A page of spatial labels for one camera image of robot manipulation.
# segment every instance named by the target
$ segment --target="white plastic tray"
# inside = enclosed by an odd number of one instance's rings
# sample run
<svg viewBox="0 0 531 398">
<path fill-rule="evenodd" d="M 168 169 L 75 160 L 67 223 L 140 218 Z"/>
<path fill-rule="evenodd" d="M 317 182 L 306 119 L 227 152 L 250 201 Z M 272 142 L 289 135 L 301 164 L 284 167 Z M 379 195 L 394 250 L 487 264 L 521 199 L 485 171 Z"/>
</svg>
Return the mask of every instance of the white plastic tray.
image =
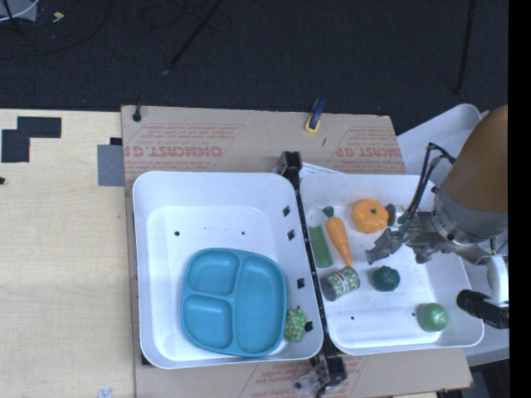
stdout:
<svg viewBox="0 0 531 398">
<path fill-rule="evenodd" d="M 324 225 L 325 206 L 343 219 L 353 252 L 353 267 L 361 285 L 335 301 L 324 300 L 330 338 L 351 355 L 375 354 L 441 347 L 469 347 L 483 337 L 483 322 L 459 309 L 455 302 L 462 289 L 470 289 L 462 259 L 455 254 L 436 253 L 423 265 L 415 261 L 411 248 L 403 245 L 387 258 L 369 265 L 365 250 L 374 247 L 382 232 L 364 234 L 350 218 L 352 204 L 370 197 L 384 206 L 388 203 L 408 207 L 417 188 L 416 175 L 312 174 L 301 183 L 301 198 L 308 226 Z M 421 201 L 420 211 L 429 211 L 433 202 L 431 185 Z M 319 277 L 344 267 L 344 262 L 329 241 L 334 264 L 317 269 Z M 392 292 L 381 292 L 371 284 L 371 272 L 382 265 L 397 269 L 401 283 Z M 423 303 L 438 302 L 449 314 L 442 332 L 425 332 L 417 320 Z"/>
<path fill-rule="evenodd" d="M 139 277 L 140 345 L 155 366 L 172 369 L 238 362 L 308 359 L 323 330 L 294 189 L 272 173 L 147 172 L 133 187 Z M 232 248 L 264 255 L 283 270 L 288 308 L 298 305 L 313 329 L 282 340 L 269 355 L 240 357 L 193 345 L 179 304 L 188 261 L 199 250 Z M 299 287 L 298 280 L 304 281 Z"/>
</svg>

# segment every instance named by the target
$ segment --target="orange carrot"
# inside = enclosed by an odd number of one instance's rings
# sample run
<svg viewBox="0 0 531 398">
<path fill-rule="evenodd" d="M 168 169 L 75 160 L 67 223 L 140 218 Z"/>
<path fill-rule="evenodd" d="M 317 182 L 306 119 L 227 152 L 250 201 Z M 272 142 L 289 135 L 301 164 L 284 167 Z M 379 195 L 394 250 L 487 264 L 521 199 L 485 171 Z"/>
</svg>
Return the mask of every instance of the orange carrot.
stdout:
<svg viewBox="0 0 531 398">
<path fill-rule="evenodd" d="M 324 214 L 329 218 L 326 221 L 326 231 L 329 233 L 330 239 L 338 250 L 339 254 L 345 263 L 352 267 L 352 252 L 350 251 L 350 244 L 348 243 L 347 229 L 341 218 L 334 216 L 334 209 L 327 206 L 323 209 Z"/>
</svg>

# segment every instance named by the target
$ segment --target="tin can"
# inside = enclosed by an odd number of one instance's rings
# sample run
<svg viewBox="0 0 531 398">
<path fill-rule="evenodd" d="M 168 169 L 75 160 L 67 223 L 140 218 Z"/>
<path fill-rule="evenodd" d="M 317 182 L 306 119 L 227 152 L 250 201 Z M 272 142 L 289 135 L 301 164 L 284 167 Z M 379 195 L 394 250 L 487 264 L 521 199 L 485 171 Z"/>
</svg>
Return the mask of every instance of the tin can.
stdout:
<svg viewBox="0 0 531 398">
<path fill-rule="evenodd" d="M 321 291 L 328 301 L 335 301 L 340 296 L 356 290 L 359 284 L 358 273 L 349 266 L 321 277 Z"/>
</svg>

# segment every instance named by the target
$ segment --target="blue divided plate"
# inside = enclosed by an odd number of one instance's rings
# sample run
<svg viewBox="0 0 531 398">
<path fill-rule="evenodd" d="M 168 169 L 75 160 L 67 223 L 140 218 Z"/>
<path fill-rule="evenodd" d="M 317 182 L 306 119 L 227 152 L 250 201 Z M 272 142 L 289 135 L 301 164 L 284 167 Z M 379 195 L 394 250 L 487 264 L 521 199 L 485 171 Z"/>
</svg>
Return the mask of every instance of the blue divided plate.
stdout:
<svg viewBox="0 0 531 398">
<path fill-rule="evenodd" d="M 184 274 L 181 325 L 198 347 L 260 357 L 280 345 L 287 301 L 284 273 L 270 258 L 227 248 L 201 250 Z"/>
</svg>

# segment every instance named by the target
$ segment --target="white cable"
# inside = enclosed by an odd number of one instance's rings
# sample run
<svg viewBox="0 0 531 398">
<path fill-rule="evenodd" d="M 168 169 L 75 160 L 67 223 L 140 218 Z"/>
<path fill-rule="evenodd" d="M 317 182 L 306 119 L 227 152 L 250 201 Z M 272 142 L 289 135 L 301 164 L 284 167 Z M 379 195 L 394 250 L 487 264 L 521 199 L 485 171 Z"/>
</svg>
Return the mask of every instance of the white cable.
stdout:
<svg viewBox="0 0 531 398">
<path fill-rule="evenodd" d="M 22 12 L 19 12 L 17 13 L 16 15 L 12 15 L 13 18 L 15 17 L 20 17 L 21 15 L 23 15 L 24 13 L 27 13 L 29 11 L 32 10 L 32 8 L 37 4 L 39 3 L 41 0 L 35 0 L 35 2 L 33 2 L 32 4 L 30 4 L 28 7 L 26 7 Z M 4 22 L 4 21 L 9 21 L 9 19 L 11 19 L 10 17 L 2 17 L 0 18 L 0 22 Z"/>
</svg>

